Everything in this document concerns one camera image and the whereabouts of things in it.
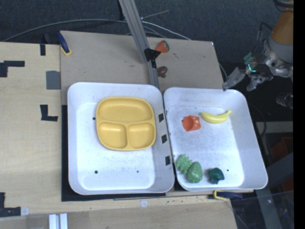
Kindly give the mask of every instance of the toy banana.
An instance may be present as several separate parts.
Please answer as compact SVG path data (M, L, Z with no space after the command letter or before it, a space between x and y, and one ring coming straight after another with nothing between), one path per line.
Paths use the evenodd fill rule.
M201 116L205 121L207 121L209 123L217 124L217 123L226 121L228 119L230 113L231 113L231 110L227 110L223 114L211 114L208 112L202 112Z

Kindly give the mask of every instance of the dark green object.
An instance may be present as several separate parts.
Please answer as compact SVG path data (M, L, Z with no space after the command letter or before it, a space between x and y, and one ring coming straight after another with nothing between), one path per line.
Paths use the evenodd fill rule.
M189 157L184 155L181 155L179 159L176 161L176 167L178 170L180 170L183 174L187 173L187 170L189 167L191 167L192 161L189 159Z
M203 177L202 168L199 162L192 163L191 167L188 169L186 178L191 183L200 182Z
M214 168L209 171L210 182L218 184L220 180L224 180L224 174L219 168Z

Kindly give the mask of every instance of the teal light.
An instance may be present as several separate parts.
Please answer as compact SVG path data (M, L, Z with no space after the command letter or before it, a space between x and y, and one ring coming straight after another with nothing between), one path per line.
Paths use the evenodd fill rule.
M256 72L256 70L252 70L252 69L251 69L251 65L250 65L250 64L248 64L248 68L249 68L249 70L250 70L251 72Z

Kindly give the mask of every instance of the yellow divided dish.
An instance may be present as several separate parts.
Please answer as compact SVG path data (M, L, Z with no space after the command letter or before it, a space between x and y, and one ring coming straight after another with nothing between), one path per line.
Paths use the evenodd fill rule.
M96 108L96 129L103 146L112 150L142 150L156 139L153 108L142 98L101 100Z

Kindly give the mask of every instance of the yellow fruit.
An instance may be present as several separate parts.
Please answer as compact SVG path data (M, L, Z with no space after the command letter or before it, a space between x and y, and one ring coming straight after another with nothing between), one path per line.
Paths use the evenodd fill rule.
M202 112L201 116L205 121L207 121L209 123L218 124L218 123L222 123L222 122L226 121L228 119L230 113L231 113L231 110L227 110L223 114L211 114L208 112Z

